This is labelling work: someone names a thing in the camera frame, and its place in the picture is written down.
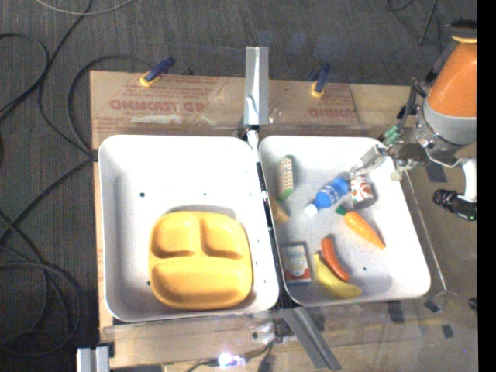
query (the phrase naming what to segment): water bottle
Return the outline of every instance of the water bottle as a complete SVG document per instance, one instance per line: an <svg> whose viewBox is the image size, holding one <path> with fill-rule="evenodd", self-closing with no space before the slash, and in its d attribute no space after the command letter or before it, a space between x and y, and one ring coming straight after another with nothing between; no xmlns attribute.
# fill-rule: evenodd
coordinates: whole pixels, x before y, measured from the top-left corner
<svg viewBox="0 0 496 372"><path fill-rule="evenodd" d="M317 192L315 199L305 207L307 216L315 216L318 210L331 205L350 191L350 183L343 177L337 177Z"/></svg>

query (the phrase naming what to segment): yellow plate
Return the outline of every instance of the yellow plate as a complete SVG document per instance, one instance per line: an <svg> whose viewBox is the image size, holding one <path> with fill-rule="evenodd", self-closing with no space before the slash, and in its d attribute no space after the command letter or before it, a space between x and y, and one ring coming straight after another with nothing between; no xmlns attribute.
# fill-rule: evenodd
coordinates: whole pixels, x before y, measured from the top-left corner
<svg viewBox="0 0 496 372"><path fill-rule="evenodd" d="M148 269L157 299L186 310L238 305L253 280L243 227L214 212L172 212L159 218L150 237Z"/></svg>

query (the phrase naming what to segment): blue clamp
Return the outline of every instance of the blue clamp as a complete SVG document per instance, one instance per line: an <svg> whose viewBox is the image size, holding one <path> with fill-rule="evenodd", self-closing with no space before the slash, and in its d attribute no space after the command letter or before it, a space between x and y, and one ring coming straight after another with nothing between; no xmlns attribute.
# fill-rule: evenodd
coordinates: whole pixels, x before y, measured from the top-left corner
<svg viewBox="0 0 496 372"><path fill-rule="evenodd" d="M158 80L162 73L167 73L171 67L174 66L176 60L173 57L168 57L162 60L156 67L151 71L147 71L143 76L139 78L139 81L145 87L151 86L152 83Z"/></svg>
<svg viewBox="0 0 496 372"><path fill-rule="evenodd" d="M323 66L319 65L317 66L317 68L312 69L312 71L308 75L308 81L313 81L313 96L321 97L324 95L324 85L326 85L330 69L331 64L329 62L326 62Z"/></svg>

